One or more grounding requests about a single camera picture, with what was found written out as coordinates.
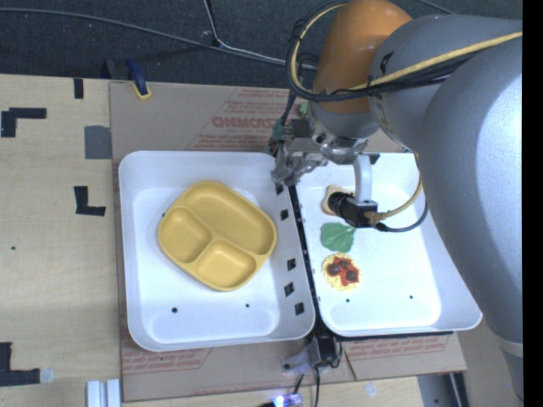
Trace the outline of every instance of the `cardboard sheet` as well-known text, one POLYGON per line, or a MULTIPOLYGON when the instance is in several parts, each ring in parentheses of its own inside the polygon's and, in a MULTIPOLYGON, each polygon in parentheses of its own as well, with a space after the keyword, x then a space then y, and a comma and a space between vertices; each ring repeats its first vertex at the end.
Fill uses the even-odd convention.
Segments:
MULTIPOLYGON (((120 345, 125 402, 209 393, 293 387, 298 376, 284 375, 282 359, 298 353, 303 339, 234 347, 154 353, 139 348, 126 326, 122 230, 117 170, 138 150, 267 152, 272 126, 284 111, 288 91, 237 86, 151 83, 153 96, 141 101, 130 82, 109 84, 115 239, 119 272, 120 345)), ((295 118, 297 108, 291 111, 295 118)), ((368 152, 400 152, 381 131, 368 152)), ((339 368, 322 373, 322 383, 352 382, 464 371, 456 334, 343 342, 339 368)))

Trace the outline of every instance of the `toy lettuce leaf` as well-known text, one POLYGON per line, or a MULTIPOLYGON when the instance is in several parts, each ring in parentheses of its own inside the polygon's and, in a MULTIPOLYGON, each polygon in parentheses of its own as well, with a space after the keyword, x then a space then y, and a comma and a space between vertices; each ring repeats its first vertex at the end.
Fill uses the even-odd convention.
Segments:
POLYGON ((355 240, 356 228, 342 223, 325 223, 321 226, 321 243, 335 252, 349 252, 355 240))

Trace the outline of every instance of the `metal bracket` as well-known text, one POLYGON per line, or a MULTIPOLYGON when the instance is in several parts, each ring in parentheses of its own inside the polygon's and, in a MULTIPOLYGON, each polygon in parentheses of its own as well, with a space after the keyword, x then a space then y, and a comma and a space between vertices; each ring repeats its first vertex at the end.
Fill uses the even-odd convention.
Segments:
POLYGON ((86 407, 120 407, 120 381, 118 378, 100 382, 91 380, 85 387, 86 407))
POLYGON ((302 375, 321 362, 321 353, 317 339, 314 337, 305 347, 294 356, 281 361, 283 374, 302 375))

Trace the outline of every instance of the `blue clip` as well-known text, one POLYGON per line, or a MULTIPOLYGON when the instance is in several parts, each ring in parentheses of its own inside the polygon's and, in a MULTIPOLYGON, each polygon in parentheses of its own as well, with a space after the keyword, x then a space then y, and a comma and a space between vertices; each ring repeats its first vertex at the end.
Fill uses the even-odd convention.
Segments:
POLYGON ((126 60, 126 64, 128 65, 128 69, 130 70, 132 80, 134 81, 132 87, 137 97, 142 101, 151 98, 151 95, 153 95, 153 93, 147 87, 145 77, 143 77, 143 72, 139 64, 137 64, 134 59, 130 58, 126 60))

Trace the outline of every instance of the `black hole on tray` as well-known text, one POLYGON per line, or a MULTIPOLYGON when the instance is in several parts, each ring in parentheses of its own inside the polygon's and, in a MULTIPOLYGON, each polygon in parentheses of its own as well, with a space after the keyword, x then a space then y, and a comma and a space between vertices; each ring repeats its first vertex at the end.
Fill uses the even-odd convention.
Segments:
POLYGON ((285 288, 285 297, 288 297, 294 292, 294 284, 290 282, 285 288))
POLYGON ((296 312, 296 315, 303 314, 304 313, 304 304, 303 303, 297 303, 294 306, 294 311, 296 312))
POLYGON ((380 156, 381 156, 380 153, 371 153, 370 154, 370 163, 371 163, 371 165, 376 164, 377 160, 379 159, 380 156))

